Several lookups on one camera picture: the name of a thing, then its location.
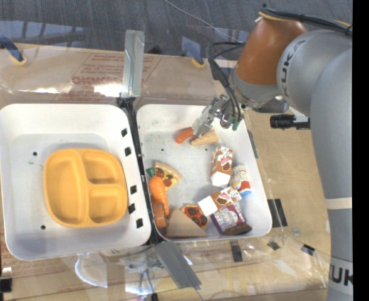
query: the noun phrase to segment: gray carpet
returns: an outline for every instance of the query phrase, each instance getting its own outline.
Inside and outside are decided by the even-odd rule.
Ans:
[[[123,50],[126,29],[145,32],[145,50],[182,55],[185,36],[205,56],[213,28],[244,40],[262,4],[298,14],[353,22],[353,0],[0,0],[0,34],[15,42],[54,44],[81,41],[80,46]],[[29,29],[39,28],[38,34]],[[79,38],[68,30],[45,34],[44,24],[84,28]],[[236,59],[237,53],[228,55]]]

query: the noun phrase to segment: white tray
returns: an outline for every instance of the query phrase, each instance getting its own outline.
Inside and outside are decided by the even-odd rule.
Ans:
[[[209,218],[208,237],[199,240],[227,240],[265,235],[271,230],[272,216],[245,122],[242,121],[238,129],[233,131],[223,129],[215,119],[214,129],[219,136],[219,142],[216,144],[191,146],[188,141],[183,144],[175,142],[178,131],[192,126],[204,108],[193,105],[152,104],[141,107],[137,112],[137,124],[144,168],[152,167],[154,161],[161,161],[183,175],[182,180],[167,191],[170,208],[181,208],[183,204],[196,204],[202,198],[220,190],[212,185],[209,177],[213,151],[218,145],[233,149],[233,166],[244,164],[253,184],[253,193],[244,196],[239,202],[252,231],[238,236],[221,235]],[[170,241],[194,241],[193,238],[171,240],[162,233],[160,235]]]
[[[91,228],[70,228],[54,221],[44,199],[44,163],[52,152],[68,147],[101,149],[116,156],[126,177],[128,205],[134,204],[135,210],[127,211],[116,223]],[[150,236],[132,133],[127,116],[118,107],[4,107],[0,111],[0,171],[6,245],[16,258],[37,260],[131,248],[144,244]]]

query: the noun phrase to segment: toy milk carton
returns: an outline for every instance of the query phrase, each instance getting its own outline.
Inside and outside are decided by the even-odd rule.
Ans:
[[[232,162],[232,149],[223,146],[216,147],[210,168],[210,179],[214,186],[227,187],[232,172]]]

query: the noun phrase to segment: white tape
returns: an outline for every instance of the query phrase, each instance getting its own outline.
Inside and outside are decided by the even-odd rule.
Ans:
[[[325,199],[327,209],[348,209],[353,208],[353,198],[332,198]]]
[[[222,68],[234,68],[237,65],[237,60],[215,59],[215,62]]]
[[[330,225],[329,225],[329,220],[328,219],[326,220],[325,230],[326,230],[326,232],[330,233]]]

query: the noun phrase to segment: yellow divided plate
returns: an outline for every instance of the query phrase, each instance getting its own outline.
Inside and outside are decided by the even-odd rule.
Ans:
[[[70,148],[53,152],[45,162],[44,193],[50,215],[65,226],[114,223],[127,210],[123,167],[104,150]]]

